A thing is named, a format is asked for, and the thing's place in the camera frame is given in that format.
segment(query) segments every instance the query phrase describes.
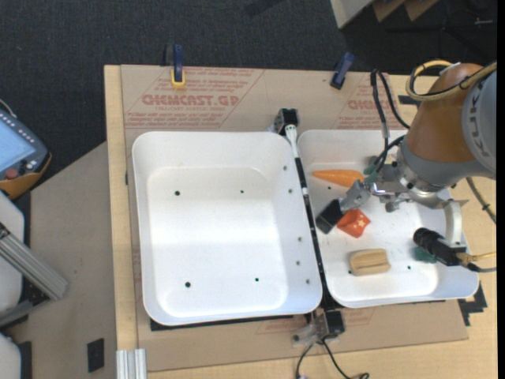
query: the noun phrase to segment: cardboard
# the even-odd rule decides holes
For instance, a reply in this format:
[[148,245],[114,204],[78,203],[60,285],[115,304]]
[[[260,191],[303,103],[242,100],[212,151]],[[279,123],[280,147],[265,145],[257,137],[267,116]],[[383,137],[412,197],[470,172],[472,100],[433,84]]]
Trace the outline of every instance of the cardboard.
[[[149,371],[297,357],[302,349],[293,345],[292,336],[306,319],[152,331],[142,303],[133,142],[149,130],[266,130],[281,108],[298,110],[299,134],[309,129],[379,129],[369,74],[349,72],[341,90],[329,85],[331,76],[332,72],[324,71],[186,67],[186,86],[177,88],[170,83],[168,68],[121,66],[138,346],[146,350]],[[390,128],[401,129],[383,87],[379,90]],[[412,114],[404,115],[409,122]],[[468,338],[457,301],[343,309],[342,313],[346,332],[331,344],[336,352]]]

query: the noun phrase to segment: blue screen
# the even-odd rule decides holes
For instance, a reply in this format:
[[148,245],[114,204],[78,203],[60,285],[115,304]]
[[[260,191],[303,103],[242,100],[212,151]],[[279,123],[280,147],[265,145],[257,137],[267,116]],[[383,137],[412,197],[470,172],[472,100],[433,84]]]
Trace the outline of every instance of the blue screen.
[[11,126],[0,122],[0,171],[31,155],[35,150]]

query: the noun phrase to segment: white tray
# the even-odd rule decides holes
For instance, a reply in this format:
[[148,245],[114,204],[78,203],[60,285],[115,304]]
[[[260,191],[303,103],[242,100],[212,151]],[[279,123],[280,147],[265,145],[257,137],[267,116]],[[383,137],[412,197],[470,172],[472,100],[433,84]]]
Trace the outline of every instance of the white tray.
[[[391,131],[391,141],[403,134],[405,131]],[[332,199],[342,197],[348,189],[313,177],[312,172],[346,168],[363,172],[370,156],[382,151],[383,138],[378,130],[310,130],[299,137],[298,148],[317,217]],[[450,197],[447,190],[442,194]],[[360,238],[336,227],[328,235],[317,230],[328,290],[338,303],[357,308],[436,301],[466,298],[477,290],[475,272],[415,259],[413,233],[427,227],[444,235],[443,210],[402,203],[399,210],[387,213],[376,197],[371,197],[361,210],[372,222]],[[375,248],[387,251],[391,269],[369,276],[351,274],[350,254]]]
[[309,313],[322,287],[289,143],[147,132],[133,145],[144,306],[162,325]]

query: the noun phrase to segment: toy carrot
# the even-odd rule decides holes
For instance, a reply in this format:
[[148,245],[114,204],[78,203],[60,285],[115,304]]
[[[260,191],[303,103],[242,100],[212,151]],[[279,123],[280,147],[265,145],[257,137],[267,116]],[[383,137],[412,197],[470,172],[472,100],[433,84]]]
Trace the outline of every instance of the toy carrot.
[[320,170],[314,171],[312,175],[340,186],[352,186],[356,180],[365,180],[363,174],[355,170]]

